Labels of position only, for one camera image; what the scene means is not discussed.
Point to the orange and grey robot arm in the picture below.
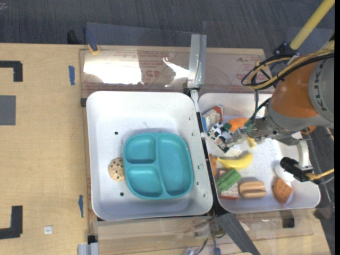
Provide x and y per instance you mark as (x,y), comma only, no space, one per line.
(297,97)

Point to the black and white cow carton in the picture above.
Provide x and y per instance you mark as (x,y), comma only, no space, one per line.
(217,135)

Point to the tan chocolate chip biscuit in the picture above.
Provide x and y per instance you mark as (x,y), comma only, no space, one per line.
(115,170)

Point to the orange waffle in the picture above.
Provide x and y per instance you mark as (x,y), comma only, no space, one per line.
(282,190)

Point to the black cylinder on white bracket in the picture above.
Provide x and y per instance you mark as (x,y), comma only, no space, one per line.
(295,167)

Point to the orange carrot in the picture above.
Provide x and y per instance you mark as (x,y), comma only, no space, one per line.
(237,123)

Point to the small yellow toy piece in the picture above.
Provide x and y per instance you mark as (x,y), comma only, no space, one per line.
(251,142)

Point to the sausage in bread bun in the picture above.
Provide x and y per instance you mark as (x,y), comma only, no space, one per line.
(252,189)

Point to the orange and white carton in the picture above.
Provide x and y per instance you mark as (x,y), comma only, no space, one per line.
(212,114)

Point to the yellow banana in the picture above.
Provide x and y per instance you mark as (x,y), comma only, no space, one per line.
(236,162)

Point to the white plastic tray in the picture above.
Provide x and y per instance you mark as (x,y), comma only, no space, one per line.
(265,158)
(106,115)

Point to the orange pizza slice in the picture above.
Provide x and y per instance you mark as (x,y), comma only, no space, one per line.
(213,165)

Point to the green asparagus bundle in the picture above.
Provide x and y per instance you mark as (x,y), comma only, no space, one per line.
(228,179)

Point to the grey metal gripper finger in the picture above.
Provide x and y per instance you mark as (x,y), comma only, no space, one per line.
(237,135)
(231,143)

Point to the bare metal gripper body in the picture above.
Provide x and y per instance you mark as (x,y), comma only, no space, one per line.
(261,130)

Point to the blue divided plate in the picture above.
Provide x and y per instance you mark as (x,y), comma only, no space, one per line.
(170,158)

